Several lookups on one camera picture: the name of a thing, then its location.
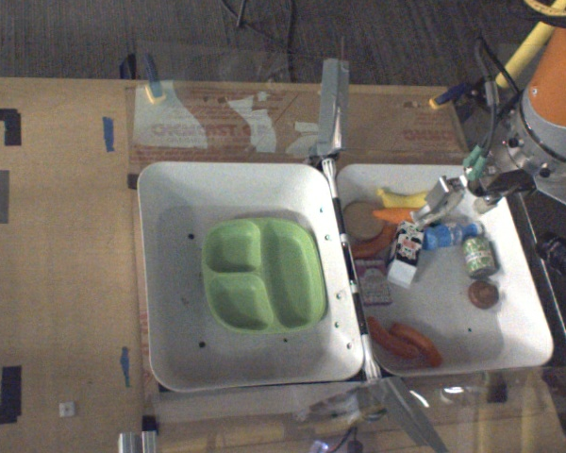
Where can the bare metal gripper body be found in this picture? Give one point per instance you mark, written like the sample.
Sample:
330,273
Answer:
516,151

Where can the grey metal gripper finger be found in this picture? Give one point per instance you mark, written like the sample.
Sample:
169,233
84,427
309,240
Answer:
487,204
441,198

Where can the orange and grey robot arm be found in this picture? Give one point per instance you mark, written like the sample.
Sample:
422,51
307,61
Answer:
554,78

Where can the clear bottle blue label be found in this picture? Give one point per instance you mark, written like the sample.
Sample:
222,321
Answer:
441,236

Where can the yellow banana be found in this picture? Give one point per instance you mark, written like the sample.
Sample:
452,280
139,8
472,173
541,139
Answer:
401,198

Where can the orange carrot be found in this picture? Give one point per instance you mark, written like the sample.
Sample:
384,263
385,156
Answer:
391,215

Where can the green can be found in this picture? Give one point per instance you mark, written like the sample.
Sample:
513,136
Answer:
478,256

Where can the white milk carton cow print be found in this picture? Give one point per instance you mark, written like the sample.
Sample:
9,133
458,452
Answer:
405,257

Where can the orange sausage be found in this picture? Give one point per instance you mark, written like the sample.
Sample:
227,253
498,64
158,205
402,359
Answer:
375,246

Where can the tan round biscuit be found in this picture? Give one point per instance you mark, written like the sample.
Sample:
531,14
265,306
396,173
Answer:
361,220

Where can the brown doughnut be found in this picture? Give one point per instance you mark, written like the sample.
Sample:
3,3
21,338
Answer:
483,294

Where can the pink packet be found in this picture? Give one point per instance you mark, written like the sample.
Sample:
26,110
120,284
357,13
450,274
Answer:
375,283

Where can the white plastic tray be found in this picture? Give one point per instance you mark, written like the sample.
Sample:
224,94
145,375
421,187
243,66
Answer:
453,319
179,272

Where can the red sausage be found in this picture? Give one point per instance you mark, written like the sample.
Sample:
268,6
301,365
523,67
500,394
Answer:
420,342
389,340

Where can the green divided plate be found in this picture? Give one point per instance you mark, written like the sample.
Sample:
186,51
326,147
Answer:
287,262

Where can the small white square block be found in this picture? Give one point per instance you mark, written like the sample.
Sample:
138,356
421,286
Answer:
66,409

